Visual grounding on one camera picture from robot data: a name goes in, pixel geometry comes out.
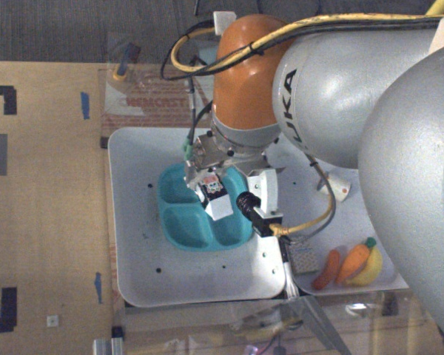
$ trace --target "toy banana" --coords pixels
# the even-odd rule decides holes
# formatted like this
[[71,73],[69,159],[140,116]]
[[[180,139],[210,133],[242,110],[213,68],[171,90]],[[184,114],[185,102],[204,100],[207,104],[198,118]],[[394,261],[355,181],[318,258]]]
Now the toy banana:
[[383,268],[383,258],[378,246],[370,250],[369,258],[363,270],[351,279],[344,281],[344,285],[365,286],[372,283],[380,274]]

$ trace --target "small white square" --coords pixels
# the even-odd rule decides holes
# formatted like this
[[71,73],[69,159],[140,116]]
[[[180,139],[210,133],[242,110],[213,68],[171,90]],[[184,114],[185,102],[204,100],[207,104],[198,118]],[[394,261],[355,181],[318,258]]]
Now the small white square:
[[59,326],[59,316],[47,316],[46,317],[46,324],[48,328],[55,328]]

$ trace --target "toy carrot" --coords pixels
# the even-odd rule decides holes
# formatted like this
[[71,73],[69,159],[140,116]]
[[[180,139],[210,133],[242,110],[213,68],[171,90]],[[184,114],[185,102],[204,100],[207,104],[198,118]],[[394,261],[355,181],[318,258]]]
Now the toy carrot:
[[377,241],[374,238],[368,237],[365,243],[354,246],[340,266],[339,273],[335,278],[336,284],[342,284],[345,279],[362,269],[369,258],[370,249],[376,244]]
[[339,266],[340,252],[334,248],[327,255],[326,265],[319,276],[312,281],[311,287],[316,291],[325,288],[336,277]]

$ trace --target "orange tube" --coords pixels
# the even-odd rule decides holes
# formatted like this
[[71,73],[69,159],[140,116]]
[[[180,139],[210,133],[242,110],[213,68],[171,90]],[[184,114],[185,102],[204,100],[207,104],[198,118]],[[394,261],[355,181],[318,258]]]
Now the orange tube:
[[[266,15],[239,18],[223,32],[217,58],[284,25],[279,18]],[[222,124],[232,129],[259,129],[277,123],[272,108],[273,78],[291,43],[285,41],[215,75],[212,108]]]

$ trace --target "gray carpet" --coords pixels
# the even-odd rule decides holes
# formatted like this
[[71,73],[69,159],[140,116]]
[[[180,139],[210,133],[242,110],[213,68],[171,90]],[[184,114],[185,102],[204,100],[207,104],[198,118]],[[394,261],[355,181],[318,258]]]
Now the gray carpet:
[[[320,0],[321,13],[422,14],[434,0]],[[0,60],[105,62],[109,39],[138,38],[145,61],[160,62],[171,43],[214,10],[256,13],[257,0],[0,0]],[[312,16],[315,0],[260,0],[287,21]]]

